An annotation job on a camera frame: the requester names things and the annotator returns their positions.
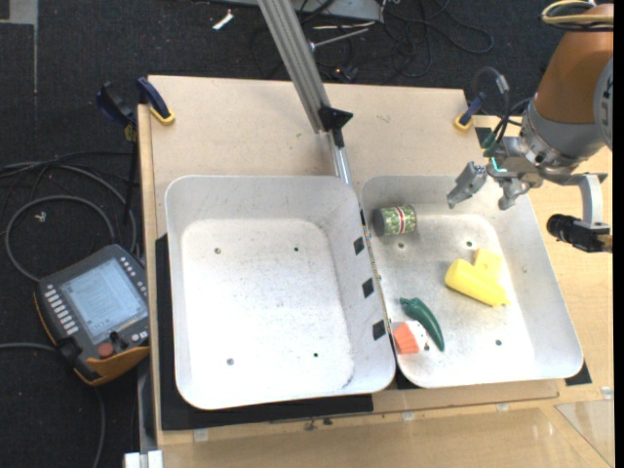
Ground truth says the green can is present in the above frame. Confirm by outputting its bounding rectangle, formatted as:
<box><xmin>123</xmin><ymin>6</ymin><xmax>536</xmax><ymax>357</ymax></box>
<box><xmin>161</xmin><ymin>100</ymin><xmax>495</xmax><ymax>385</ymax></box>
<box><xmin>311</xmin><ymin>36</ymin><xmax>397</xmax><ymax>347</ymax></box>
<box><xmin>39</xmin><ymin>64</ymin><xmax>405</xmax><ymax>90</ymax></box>
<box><xmin>372</xmin><ymin>204</ymin><xmax>419</xmax><ymax>238</ymax></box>

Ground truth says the pale wood board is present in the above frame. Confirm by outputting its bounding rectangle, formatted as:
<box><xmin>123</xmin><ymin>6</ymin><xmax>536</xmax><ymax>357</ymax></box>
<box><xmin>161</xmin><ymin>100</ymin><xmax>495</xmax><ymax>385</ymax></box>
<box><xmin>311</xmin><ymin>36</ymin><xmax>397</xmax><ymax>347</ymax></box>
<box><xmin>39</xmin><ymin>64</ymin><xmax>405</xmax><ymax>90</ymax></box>
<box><xmin>145</xmin><ymin>74</ymin><xmax>562</xmax><ymax>450</ymax></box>

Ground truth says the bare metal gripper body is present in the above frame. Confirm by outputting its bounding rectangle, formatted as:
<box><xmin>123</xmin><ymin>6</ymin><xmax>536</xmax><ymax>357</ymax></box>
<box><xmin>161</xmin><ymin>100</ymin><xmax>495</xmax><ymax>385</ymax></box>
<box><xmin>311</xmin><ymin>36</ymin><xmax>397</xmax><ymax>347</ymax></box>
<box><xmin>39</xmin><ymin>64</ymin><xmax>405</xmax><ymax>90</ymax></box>
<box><xmin>486</xmin><ymin>132</ymin><xmax>584</xmax><ymax>188</ymax></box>

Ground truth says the orange and white carton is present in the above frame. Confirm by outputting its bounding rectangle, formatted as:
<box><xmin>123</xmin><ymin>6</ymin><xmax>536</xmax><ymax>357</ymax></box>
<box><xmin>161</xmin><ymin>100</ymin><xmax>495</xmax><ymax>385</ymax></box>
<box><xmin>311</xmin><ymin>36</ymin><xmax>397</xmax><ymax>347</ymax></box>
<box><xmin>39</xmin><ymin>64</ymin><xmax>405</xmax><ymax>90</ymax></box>
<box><xmin>391</xmin><ymin>320</ymin><xmax>432</xmax><ymax>356</ymax></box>

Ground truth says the white plastic tray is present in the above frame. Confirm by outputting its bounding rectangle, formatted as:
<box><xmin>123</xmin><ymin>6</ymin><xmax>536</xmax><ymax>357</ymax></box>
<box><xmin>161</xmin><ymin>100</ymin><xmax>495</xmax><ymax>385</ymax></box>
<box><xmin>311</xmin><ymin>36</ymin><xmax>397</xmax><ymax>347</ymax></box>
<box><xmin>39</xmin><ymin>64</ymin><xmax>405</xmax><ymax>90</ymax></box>
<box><xmin>164</xmin><ymin>174</ymin><xmax>398</xmax><ymax>411</ymax></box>
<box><xmin>360</xmin><ymin>174</ymin><xmax>585</xmax><ymax>390</ymax></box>

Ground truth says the green chili pepper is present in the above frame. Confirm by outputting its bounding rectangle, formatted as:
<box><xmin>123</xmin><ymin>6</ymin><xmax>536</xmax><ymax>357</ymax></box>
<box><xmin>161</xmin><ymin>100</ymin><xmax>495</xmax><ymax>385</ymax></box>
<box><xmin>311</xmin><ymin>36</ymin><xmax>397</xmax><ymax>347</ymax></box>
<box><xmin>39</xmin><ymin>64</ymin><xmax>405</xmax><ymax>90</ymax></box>
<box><xmin>399</xmin><ymin>295</ymin><xmax>447</xmax><ymax>353</ymax></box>

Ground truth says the yellow cheese wedge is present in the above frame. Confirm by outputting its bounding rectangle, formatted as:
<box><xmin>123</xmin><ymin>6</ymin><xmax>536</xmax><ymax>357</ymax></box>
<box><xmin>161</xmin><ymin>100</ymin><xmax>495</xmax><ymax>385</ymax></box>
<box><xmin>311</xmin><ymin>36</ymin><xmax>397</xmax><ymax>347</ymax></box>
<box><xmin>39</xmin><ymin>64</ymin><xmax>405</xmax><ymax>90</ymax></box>
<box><xmin>471</xmin><ymin>247</ymin><xmax>504</xmax><ymax>282</ymax></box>

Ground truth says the black cylinder on white bracket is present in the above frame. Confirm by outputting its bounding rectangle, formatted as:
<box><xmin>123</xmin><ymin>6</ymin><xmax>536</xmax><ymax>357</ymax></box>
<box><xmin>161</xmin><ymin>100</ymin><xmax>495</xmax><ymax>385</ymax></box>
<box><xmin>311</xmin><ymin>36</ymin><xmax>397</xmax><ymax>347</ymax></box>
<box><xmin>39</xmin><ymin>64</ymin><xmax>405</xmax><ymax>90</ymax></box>
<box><xmin>545</xmin><ymin>173</ymin><xmax>613</xmax><ymax>254</ymax></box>

